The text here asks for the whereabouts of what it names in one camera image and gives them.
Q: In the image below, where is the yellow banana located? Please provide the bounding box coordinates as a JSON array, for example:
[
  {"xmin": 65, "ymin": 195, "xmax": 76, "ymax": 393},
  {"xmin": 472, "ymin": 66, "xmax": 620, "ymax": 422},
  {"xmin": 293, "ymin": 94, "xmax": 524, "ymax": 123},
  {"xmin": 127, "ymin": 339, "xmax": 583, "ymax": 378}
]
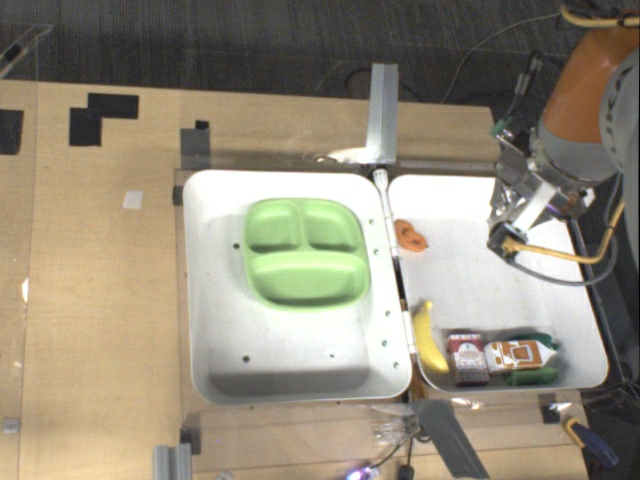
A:
[{"xmin": 411, "ymin": 299, "xmax": 451, "ymax": 375}]

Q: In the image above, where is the red and white carton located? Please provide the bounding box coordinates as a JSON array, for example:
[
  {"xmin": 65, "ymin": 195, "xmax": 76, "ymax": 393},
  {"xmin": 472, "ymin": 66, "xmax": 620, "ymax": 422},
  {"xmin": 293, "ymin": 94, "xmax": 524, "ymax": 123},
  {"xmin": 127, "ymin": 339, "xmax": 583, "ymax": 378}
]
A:
[{"xmin": 445, "ymin": 332, "xmax": 492, "ymax": 388}]

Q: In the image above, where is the orange toy pretzel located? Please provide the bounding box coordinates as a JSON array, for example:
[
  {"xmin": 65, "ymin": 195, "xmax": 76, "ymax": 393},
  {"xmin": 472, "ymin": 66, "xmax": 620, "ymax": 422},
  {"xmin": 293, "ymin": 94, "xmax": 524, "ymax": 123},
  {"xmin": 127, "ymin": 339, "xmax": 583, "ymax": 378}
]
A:
[{"xmin": 393, "ymin": 218, "xmax": 431, "ymax": 254}]

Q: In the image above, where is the green toy vegetable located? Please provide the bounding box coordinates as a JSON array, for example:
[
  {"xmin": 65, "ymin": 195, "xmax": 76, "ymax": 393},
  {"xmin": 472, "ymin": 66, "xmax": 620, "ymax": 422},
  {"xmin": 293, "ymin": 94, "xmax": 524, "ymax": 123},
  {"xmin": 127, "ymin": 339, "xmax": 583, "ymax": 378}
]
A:
[{"xmin": 501, "ymin": 366, "xmax": 561, "ymax": 387}]

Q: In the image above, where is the dark green packet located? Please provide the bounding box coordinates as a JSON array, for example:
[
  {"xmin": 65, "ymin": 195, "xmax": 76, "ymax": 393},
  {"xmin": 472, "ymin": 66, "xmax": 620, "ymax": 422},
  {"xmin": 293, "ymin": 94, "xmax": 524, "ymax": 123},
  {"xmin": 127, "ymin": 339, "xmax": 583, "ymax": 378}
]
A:
[{"xmin": 509, "ymin": 332, "xmax": 562, "ymax": 353}]

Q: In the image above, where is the white plastic tray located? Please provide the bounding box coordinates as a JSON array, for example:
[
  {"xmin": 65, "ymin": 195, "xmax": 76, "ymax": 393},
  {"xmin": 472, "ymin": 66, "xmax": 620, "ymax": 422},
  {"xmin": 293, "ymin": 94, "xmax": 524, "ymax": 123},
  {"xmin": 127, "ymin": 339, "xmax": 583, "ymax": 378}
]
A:
[
  {"xmin": 387, "ymin": 173, "xmax": 611, "ymax": 395},
  {"xmin": 181, "ymin": 168, "xmax": 414, "ymax": 406}
]

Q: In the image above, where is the green divided plate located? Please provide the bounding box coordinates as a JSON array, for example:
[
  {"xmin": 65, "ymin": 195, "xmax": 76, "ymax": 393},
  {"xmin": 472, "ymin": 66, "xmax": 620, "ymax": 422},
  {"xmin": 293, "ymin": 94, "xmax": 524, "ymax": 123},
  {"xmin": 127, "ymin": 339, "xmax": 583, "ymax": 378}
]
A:
[{"xmin": 242, "ymin": 197, "xmax": 372, "ymax": 312}]

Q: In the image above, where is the white and orange carton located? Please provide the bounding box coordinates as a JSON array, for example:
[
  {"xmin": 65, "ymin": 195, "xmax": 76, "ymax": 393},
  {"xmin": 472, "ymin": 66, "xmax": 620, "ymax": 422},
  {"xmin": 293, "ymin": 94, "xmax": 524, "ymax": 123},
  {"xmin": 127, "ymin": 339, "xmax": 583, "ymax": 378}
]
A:
[{"xmin": 483, "ymin": 338, "xmax": 559, "ymax": 376}]

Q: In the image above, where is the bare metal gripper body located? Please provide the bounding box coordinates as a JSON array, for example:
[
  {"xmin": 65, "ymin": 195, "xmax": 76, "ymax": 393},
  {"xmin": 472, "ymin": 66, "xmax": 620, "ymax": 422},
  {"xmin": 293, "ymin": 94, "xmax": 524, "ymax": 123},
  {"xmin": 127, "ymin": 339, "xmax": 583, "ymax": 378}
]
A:
[{"xmin": 488, "ymin": 135, "xmax": 597, "ymax": 230}]

